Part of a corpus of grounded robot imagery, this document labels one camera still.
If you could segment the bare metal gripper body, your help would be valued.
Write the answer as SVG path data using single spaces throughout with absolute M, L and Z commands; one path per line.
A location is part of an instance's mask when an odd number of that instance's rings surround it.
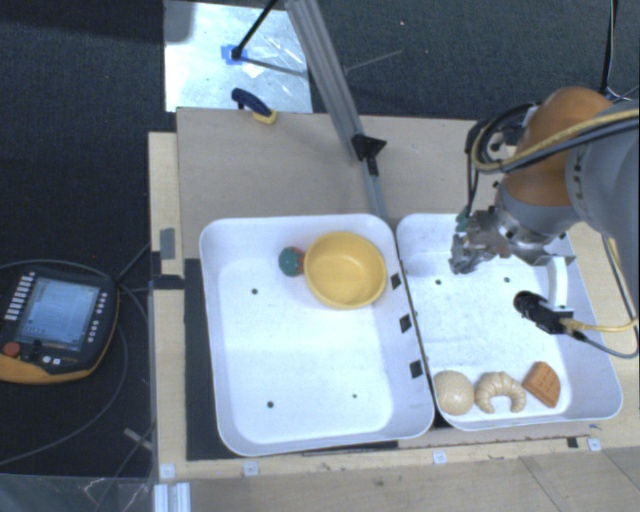
M 486 248 L 493 258 L 517 257 L 527 264 L 546 264 L 550 259 L 545 250 L 550 236 L 527 228 L 506 210 L 474 212 L 463 240 L 467 254 L 469 249 Z

